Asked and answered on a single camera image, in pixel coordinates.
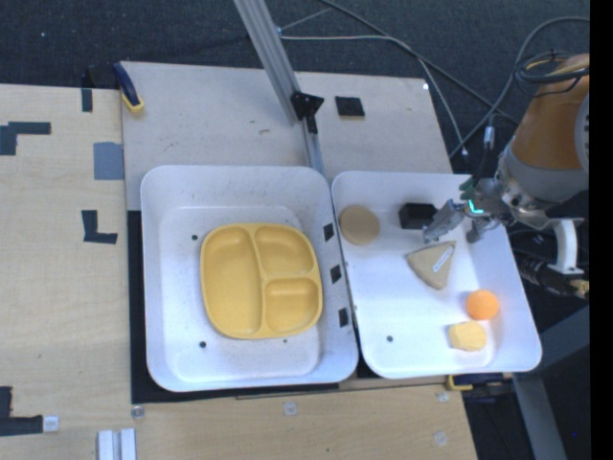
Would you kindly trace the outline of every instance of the black square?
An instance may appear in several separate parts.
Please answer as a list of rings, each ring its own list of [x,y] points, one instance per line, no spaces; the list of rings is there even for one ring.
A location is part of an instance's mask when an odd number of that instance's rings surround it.
[[[364,108],[359,97],[335,97],[339,116],[364,117]]]

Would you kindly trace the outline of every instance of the yellow plate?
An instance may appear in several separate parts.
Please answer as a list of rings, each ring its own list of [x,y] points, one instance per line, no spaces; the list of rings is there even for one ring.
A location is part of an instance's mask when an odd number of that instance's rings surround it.
[[[313,247],[287,225],[235,223],[213,230],[200,249],[200,284],[213,326],[237,339],[298,334],[322,312]]]

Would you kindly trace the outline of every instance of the orange ball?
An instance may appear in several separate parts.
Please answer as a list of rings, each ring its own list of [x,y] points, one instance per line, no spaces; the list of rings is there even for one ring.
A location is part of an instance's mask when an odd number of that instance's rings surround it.
[[[475,289],[466,298],[466,311],[475,320],[491,319],[499,310],[498,298],[488,289]]]

